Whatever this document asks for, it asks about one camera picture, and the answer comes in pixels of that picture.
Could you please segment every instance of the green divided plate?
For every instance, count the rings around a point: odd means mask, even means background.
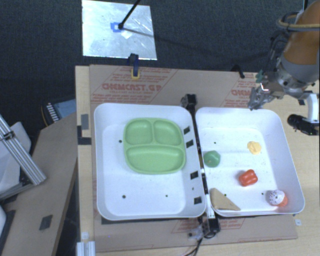
[[[186,163],[184,138],[179,126],[167,119],[136,118],[123,133],[125,161],[143,174],[170,174]]]

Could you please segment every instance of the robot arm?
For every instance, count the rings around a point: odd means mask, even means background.
[[[306,90],[319,79],[320,69],[320,0],[313,2],[295,24],[286,23],[292,13],[278,20],[278,27],[291,32],[273,72],[260,74],[260,86],[251,89],[248,107],[261,109],[265,103],[290,95],[299,102],[306,100],[308,117],[291,115],[288,123],[308,135],[318,135],[318,95]]]

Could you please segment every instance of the beige triangle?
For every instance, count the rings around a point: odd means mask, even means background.
[[[238,206],[216,188],[210,190],[210,200],[215,209],[240,211]]]

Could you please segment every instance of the black rod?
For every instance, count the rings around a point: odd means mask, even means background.
[[[124,28],[125,22],[127,21],[127,19],[130,17],[130,15],[132,14],[132,12],[135,10],[135,8],[137,7],[137,5],[140,3],[141,0],[136,0],[136,2],[134,3],[134,5],[132,6],[131,10],[128,12],[128,14],[125,16],[125,18],[123,19],[123,21],[118,25],[118,28],[120,30],[122,30]]]

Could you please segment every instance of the dark floor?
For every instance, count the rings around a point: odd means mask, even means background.
[[[258,72],[267,61],[276,20],[302,9],[304,1],[142,0],[140,4],[150,6],[158,58],[141,61],[141,66],[229,71],[238,64],[243,71]],[[45,126],[41,104],[73,95],[75,66],[89,64],[126,65],[127,60],[82,55],[81,0],[0,1],[0,114],[9,125],[21,121],[28,135],[35,137]],[[74,200],[58,255],[74,254]]]

